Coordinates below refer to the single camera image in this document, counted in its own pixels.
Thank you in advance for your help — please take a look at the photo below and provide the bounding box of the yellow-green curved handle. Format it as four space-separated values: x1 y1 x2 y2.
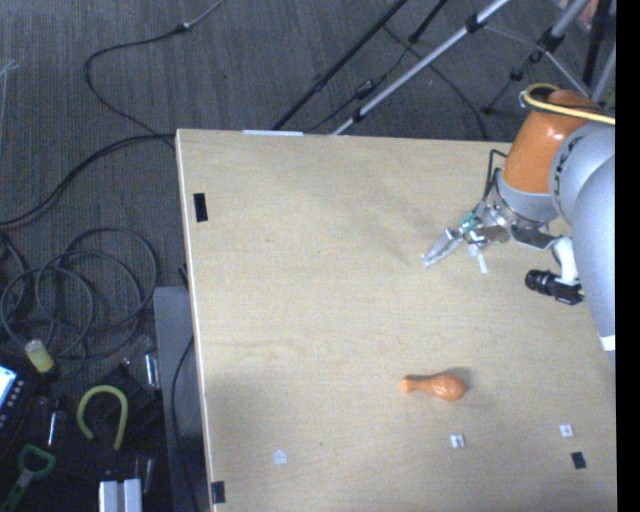
75 384 130 452

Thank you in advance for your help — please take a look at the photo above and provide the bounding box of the small yellow bottle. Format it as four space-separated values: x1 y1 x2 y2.
24 338 56 374

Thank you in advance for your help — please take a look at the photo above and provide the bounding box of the grey and black tripod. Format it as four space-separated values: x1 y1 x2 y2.
480 0 617 115

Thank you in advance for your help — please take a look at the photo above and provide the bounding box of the black cylinder on white bracket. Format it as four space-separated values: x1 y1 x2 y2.
523 234 586 307

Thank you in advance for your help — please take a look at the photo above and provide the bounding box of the orange toy chicken drumstick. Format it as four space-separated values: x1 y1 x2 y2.
400 372 468 403

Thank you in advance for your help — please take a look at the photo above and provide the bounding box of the white block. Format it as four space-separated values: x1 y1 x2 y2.
122 477 144 512
98 479 120 512

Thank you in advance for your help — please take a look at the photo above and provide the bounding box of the silver tripod stand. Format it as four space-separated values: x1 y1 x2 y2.
331 0 594 136

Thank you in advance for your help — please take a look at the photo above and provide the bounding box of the black stand pole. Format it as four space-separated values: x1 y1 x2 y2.
269 0 410 131

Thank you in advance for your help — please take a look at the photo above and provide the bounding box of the green handled tool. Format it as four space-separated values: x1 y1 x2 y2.
0 443 57 512

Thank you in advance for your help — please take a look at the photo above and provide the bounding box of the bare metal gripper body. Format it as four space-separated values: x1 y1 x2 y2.
460 197 516 246

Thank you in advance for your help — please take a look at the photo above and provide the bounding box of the pale wood board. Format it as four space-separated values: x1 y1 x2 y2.
174 128 617 512

